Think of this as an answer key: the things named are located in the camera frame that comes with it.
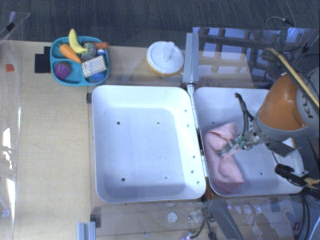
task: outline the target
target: pink cloth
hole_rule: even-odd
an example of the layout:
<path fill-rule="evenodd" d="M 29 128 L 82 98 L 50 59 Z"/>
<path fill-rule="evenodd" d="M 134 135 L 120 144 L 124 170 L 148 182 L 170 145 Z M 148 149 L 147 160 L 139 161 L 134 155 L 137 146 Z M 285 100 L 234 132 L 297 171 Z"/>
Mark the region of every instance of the pink cloth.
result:
<path fill-rule="evenodd" d="M 237 124 L 228 123 L 216 129 L 209 130 L 203 138 L 204 152 L 208 169 L 215 184 L 222 190 L 232 193 L 241 186 L 245 180 L 233 158 L 237 149 L 223 158 L 218 152 L 226 145 L 227 141 L 237 136 Z"/>

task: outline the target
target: white plastic tray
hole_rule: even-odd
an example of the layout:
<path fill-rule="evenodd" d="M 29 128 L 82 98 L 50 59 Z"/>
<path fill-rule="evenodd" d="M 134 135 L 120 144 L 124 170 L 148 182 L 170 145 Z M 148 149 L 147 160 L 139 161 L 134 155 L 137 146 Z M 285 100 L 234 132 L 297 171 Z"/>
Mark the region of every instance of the white plastic tray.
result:
<path fill-rule="evenodd" d="M 96 190 L 108 203 L 192 200 L 206 189 L 190 97 L 178 87 L 92 94 Z"/>
<path fill-rule="evenodd" d="M 246 103 L 249 112 L 255 116 L 268 91 L 264 89 L 218 88 L 201 87 L 194 94 L 199 127 L 202 136 L 213 128 L 227 123 L 238 124 L 238 134 L 243 128 L 243 114 L 239 100 L 235 98 L 239 93 Z M 288 165 L 295 170 L 303 171 L 303 162 L 298 152 L 295 155 L 281 157 L 275 154 L 280 164 Z M 242 173 L 244 184 L 233 193 L 219 189 L 209 173 L 211 188 L 219 195 L 225 197 L 245 197 L 295 194 L 301 187 L 292 185 L 286 179 L 275 173 L 277 165 L 271 151 L 265 145 L 254 146 L 250 150 L 240 150 L 233 155 Z"/>

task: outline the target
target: blue plate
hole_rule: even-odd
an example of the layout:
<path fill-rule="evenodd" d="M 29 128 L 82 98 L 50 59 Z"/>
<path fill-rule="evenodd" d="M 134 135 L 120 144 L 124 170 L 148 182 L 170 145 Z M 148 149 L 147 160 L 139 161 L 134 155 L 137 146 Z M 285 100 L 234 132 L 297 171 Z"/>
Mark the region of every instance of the blue plate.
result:
<path fill-rule="evenodd" d="M 105 62 L 106 62 L 106 70 L 103 71 L 103 77 L 99 77 L 99 81 L 93 82 L 92 79 L 85 78 L 81 64 L 78 62 L 75 62 L 71 59 L 66 58 L 63 56 L 59 50 L 58 43 L 66 43 L 69 44 L 69 38 L 61 37 L 57 40 L 55 40 L 50 48 L 50 66 L 51 66 L 51 72 L 54 77 L 54 79 L 59 82 L 62 85 L 65 86 L 96 86 L 102 84 L 109 76 L 110 71 L 110 62 L 109 62 L 109 55 L 108 51 L 105 49 Z M 78 36 L 78 42 L 81 44 L 82 42 L 102 42 L 98 38 L 90 37 L 90 36 Z M 60 79 L 55 74 L 55 65 L 60 62 L 66 62 L 71 68 L 71 74 L 66 77 L 66 79 Z"/>

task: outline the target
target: white lid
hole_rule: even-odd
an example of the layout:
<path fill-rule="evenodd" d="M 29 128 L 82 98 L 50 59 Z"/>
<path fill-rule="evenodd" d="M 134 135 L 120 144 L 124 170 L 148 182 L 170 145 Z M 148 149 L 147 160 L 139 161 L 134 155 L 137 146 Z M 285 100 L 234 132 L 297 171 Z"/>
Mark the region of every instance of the white lid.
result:
<path fill-rule="evenodd" d="M 174 74 L 184 64 L 184 56 L 173 42 L 153 43 L 146 53 L 146 58 L 150 66 L 162 74 Z"/>

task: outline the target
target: yellow banana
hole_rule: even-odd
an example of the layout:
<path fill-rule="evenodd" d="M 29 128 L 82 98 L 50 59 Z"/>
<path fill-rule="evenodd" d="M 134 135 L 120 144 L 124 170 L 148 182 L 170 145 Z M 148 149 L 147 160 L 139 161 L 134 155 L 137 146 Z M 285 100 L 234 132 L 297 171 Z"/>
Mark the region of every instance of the yellow banana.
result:
<path fill-rule="evenodd" d="M 69 32 L 69 45 L 77 54 L 83 54 L 88 51 L 88 48 L 84 48 L 79 44 L 77 33 L 74 29 L 71 29 Z"/>

